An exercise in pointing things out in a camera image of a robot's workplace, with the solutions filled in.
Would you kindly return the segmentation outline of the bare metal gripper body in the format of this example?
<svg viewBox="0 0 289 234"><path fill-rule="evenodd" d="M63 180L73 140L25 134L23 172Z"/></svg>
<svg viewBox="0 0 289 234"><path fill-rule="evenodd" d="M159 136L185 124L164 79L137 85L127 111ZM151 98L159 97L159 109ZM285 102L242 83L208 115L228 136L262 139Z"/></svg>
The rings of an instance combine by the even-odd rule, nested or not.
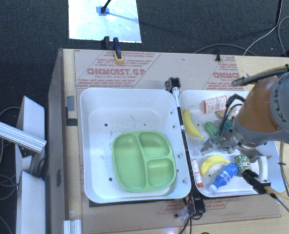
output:
<svg viewBox="0 0 289 234"><path fill-rule="evenodd" d="M220 132L219 143L221 148L225 146L235 146L235 150L238 150L248 158L259 158L260 156L263 156L255 145L245 142L242 136L232 129L222 130Z"/></svg>

